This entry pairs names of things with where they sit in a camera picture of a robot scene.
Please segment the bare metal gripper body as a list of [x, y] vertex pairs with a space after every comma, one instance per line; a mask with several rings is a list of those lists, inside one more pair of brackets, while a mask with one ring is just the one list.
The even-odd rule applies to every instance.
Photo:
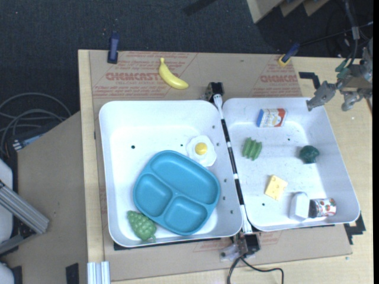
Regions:
[[341, 92], [356, 92], [361, 97], [372, 96], [372, 52], [364, 48], [362, 59], [357, 64], [346, 65], [344, 61], [337, 68], [338, 89]]

